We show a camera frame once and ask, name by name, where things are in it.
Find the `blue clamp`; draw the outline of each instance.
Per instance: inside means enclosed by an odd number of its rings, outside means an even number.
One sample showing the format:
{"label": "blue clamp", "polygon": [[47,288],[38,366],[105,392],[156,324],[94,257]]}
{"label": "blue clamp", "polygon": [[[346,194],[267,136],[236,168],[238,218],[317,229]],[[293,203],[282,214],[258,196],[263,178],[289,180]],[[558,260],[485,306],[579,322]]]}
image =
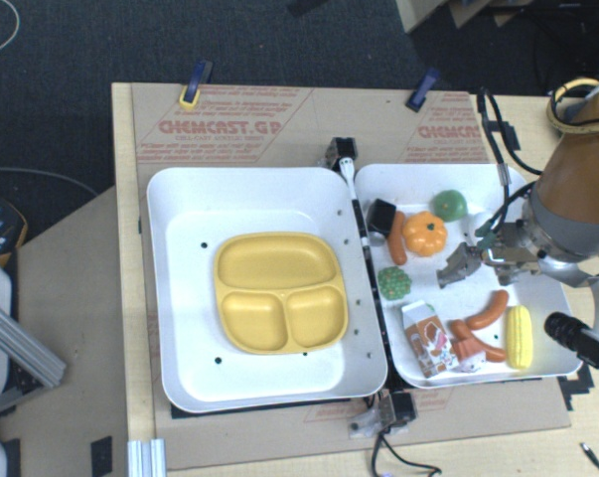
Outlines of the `blue clamp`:
{"label": "blue clamp", "polygon": [[189,84],[182,89],[180,94],[180,105],[187,110],[191,110],[200,100],[200,85],[207,83],[211,79],[213,71],[213,62],[198,60]]}
{"label": "blue clamp", "polygon": [[405,106],[418,112],[425,102],[425,95],[427,95],[439,78],[440,72],[434,68],[429,68],[414,93],[409,96]]}

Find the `cardboard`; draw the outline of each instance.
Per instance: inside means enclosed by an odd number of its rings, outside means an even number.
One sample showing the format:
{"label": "cardboard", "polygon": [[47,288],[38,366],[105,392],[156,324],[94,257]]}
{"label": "cardboard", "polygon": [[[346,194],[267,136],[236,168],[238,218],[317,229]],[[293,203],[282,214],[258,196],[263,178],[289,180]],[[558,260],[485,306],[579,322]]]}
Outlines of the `cardboard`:
{"label": "cardboard", "polygon": [[[404,105],[408,90],[203,85],[199,105],[187,112],[178,104],[181,89],[132,84],[142,229],[149,228],[148,181],[170,166],[315,166],[334,137],[355,137],[358,168],[489,162],[466,92],[429,92],[416,113]],[[349,436],[350,418],[367,410],[361,399],[198,416],[174,411],[160,379],[149,240],[143,230],[156,434],[170,470],[372,447],[373,439]],[[394,436],[396,445],[570,425],[555,378],[412,393],[419,418]]]}

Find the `toy sausage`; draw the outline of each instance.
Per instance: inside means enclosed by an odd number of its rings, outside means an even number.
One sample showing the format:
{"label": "toy sausage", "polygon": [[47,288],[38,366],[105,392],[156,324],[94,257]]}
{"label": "toy sausage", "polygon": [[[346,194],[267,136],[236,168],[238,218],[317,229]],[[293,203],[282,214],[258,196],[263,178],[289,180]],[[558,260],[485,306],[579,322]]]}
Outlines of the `toy sausage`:
{"label": "toy sausage", "polygon": [[480,330],[489,327],[498,318],[502,316],[509,303],[509,292],[507,290],[498,290],[494,293],[489,307],[480,314],[467,318],[467,326],[471,330]]}
{"label": "toy sausage", "polygon": [[407,253],[405,252],[405,244],[402,241],[400,231],[405,222],[405,214],[401,211],[396,211],[394,219],[391,223],[391,231],[387,236],[387,247],[391,260],[396,265],[405,265],[407,262]]}
{"label": "toy sausage", "polygon": [[488,345],[484,341],[478,339],[476,336],[474,336],[473,332],[471,332],[471,329],[464,320],[454,320],[449,325],[449,329],[451,332],[453,332],[454,336],[458,338],[458,340],[474,338],[475,341],[482,346],[482,349],[485,351],[487,360],[489,362],[504,362],[507,359],[507,352],[504,348],[497,348],[495,346]]}

